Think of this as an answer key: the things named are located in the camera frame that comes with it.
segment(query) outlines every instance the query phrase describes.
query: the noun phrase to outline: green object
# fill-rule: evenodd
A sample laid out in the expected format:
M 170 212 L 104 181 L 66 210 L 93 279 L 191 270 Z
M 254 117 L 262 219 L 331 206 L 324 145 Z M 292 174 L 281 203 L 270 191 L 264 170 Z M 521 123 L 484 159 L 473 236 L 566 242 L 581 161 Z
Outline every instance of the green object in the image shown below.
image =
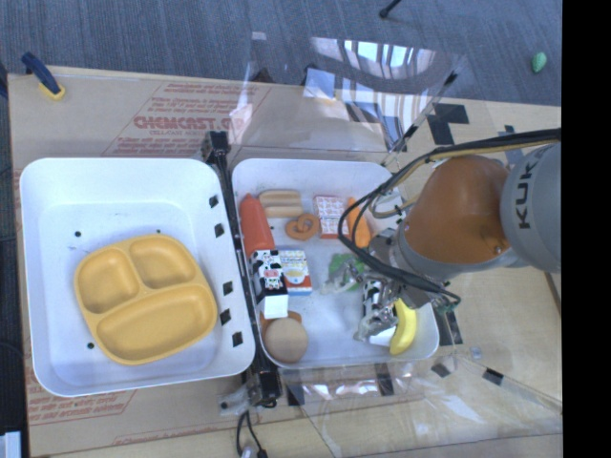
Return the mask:
M 545 65 L 547 64 L 547 56 L 545 52 L 538 52 L 533 56 L 533 60 L 531 61 L 531 66 L 533 67 L 533 72 L 540 72 Z
M 365 264 L 362 261 L 360 261 L 356 256 L 351 255 L 351 254 L 333 255 L 333 258 L 331 259 L 331 263 L 328 266 L 329 276 L 331 276 L 337 270 L 339 270 L 342 267 L 342 264 L 344 263 L 344 261 L 347 261 L 347 260 L 354 260 L 354 267 L 356 268 L 357 272 L 363 273 L 363 271 L 365 271 Z M 348 290 L 356 290 L 358 287 L 359 287 L 359 283 L 355 283 Z

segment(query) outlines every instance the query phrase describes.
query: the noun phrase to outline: toy banana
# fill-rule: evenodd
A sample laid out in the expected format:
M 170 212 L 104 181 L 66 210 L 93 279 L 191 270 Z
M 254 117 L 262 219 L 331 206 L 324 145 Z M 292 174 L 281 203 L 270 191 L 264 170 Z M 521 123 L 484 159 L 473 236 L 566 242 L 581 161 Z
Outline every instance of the toy banana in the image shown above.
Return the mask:
M 390 340 L 390 354 L 398 355 L 408 349 L 416 335 L 416 311 L 408 307 L 401 299 L 394 303 L 399 323 Z

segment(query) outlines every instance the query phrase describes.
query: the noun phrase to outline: gray carpet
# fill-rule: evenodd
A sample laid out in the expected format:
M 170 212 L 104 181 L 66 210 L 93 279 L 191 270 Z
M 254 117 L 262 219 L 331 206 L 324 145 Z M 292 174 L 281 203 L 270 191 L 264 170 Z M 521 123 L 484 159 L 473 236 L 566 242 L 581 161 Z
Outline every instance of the gray carpet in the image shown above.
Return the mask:
M 0 61 L 24 73 L 20 58 L 32 52 L 51 65 L 238 80 L 265 69 L 299 84 L 305 66 L 329 65 L 309 44 L 323 37 L 464 56 L 449 97 L 561 104 L 562 0 L 404 0 L 380 18 L 390 1 L 0 0 Z M 540 73 L 530 65 L 536 52 L 547 56 Z M 12 350 L 20 331 L 10 124 L 0 100 L 1 434 L 21 426 L 23 389 Z

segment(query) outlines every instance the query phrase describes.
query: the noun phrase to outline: cable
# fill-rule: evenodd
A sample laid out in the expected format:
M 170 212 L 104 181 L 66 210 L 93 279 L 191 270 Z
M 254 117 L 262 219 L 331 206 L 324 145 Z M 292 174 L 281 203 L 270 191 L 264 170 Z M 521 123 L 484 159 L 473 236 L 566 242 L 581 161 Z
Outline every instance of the cable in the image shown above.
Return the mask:
M 6 349 L 9 349 L 19 358 L 23 359 L 23 351 L 19 349 L 15 344 L 9 343 L 7 341 L 0 341 L 0 347 L 5 347 Z
M 386 219 L 394 216 L 397 210 L 405 210 L 415 203 L 417 196 L 408 199 L 400 206 L 395 206 L 394 209 L 378 212 L 376 206 L 378 200 L 389 193 L 400 183 L 403 183 L 413 174 L 420 166 L 439 161 L 442 159 L 448 159 L 451 157 L 464 156 L 464 155 L 477 155 L 477 154 L 490 154 L 509 151 L 513 149 L 519 149 L 524 147 L 542 146 L 550 142 L 560 141 L 560 128 L 558 129 L 546 129 L 542 131 L 532 131 L 529 133 L 520 133 L 512 135 L 503 135 L 498 137 L 492 137 L 489 139 L 480 139 L 477 141 L 466 142 L 454 146 L 439 147 L 432 150 L 430 153 L 426 153 L 420 157 L 417 157 L 401 170 L 395 173 L 387 182 L 385 182 L 384 188 L 375 197 L 373 207 L 370 209 L 373 216 L 377 219 Z
M 255 434 L 254 429 L 252 428 L 252 423 L 250 422 L 250 410 L 245 411 L 240 416 L 240 419 L 238 420 L 238 429 L 236 432 L 236 451 L 238 452 L 238 456 L 242 456 L 243 454 L 243 449 L 242 449 L 242 446 L 240 445 L 240 431 L 242 430 L 244 419 L 246 420 L 246 423 L 248 425 L 248 430 L 250 431 L 252 438 L 255 440 L 255 443 L 257 444 L 257 448 L 259 449 L 259 451 L 257 451 L 257 458 L 266 458 L 267 451 L 265 451 L 263 447 L 261 446 L 261 443 L 259 442 L 259 439 L 257 438 L 257 435 Z

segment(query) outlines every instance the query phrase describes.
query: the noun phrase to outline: black tape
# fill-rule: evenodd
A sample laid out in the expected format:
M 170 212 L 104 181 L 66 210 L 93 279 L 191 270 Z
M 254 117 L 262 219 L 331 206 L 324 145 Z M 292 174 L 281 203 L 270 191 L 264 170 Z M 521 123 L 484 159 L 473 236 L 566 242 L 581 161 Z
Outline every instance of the black tape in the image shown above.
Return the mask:
M 439 328 L 440 346 L 463 344 L 460 328 L 458 327 L 458 321 L 456 320 L 456 316 L 453 312 L 439 314 L 439 312 L 435 310 L 434 316 L 435 321 L 437 322 L 437 327 Z
M 427 122 L 431 129 L 432 140 L 436 145 L 454 145 L 450 124 L 445 118 L 438 115 L 427 115 Z
M 441 363 L 434 364 L 433 366 L 431 366 L 431 370 L 434 371 L 441 378 L 446 378 L 451 373 L 451 371 L 444 364 Z
M 375 376 L 378 380 L 380 393 L 384 397 L 394 395 L 394 388 L 392 386 L 392 378 L 390 377 L 389 366 L 385 363 L 375 364 Z
M 432 107 L 435 110 L 435 115 L 450 124 L 469 124 L 469 116 L 464 105 L 436 103 Z
M 486 368 L 486 371 L 484 371 L 482 377 L 484 377 L 484 380 L 488 380 L 488 382 L 491 382 L 495 385 L 501 385 L 503 383 L 504 375 L 502 373 L 498 373 L 495 370 L 492 370 L 491 368 Z
M 286 398 L 290 406 L 302 406 L 306 403 L 304 388 L 301 385 L 287 385 Z

